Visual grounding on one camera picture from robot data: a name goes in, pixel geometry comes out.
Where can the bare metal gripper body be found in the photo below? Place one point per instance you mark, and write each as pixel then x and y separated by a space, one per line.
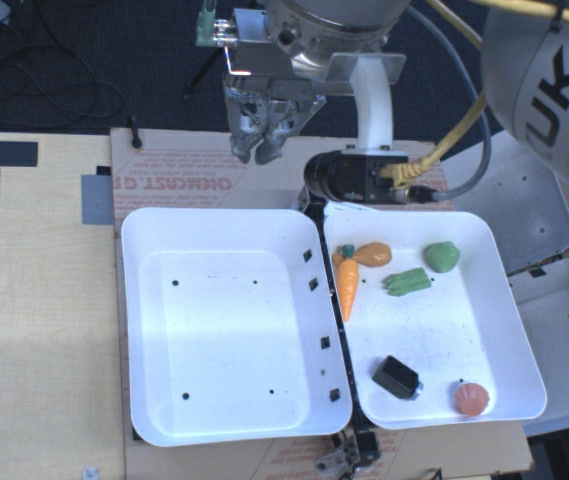
pixel 259 58

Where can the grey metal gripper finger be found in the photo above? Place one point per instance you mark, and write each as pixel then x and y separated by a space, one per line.
pixel 244 148
pixel 270 149

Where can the brown cardboard board, red print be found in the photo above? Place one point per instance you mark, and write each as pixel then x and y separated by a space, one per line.
pixel 179 178

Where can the brown toy chicken drumstick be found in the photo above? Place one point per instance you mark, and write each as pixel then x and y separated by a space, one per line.
pixel 375 254

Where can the orange toy carrot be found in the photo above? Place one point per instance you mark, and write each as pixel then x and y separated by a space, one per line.
pixel 348 283

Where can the white plastic tray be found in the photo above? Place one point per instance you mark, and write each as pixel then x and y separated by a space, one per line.
pixel 224 338
pixel 429 338

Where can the green toy asparagus bundle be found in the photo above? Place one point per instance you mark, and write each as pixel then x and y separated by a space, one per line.
pixel 408 282

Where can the green toy bell pepper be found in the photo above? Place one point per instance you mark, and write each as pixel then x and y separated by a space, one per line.
pixel 442 257

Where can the small black box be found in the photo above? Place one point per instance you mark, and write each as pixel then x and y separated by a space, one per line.
pixel 395 377

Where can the pink toy scallop shell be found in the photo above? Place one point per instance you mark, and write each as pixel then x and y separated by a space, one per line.
pixel 471 399

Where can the black cylinder on white bracket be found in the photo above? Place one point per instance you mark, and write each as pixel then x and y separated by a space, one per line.
pixel 349 175

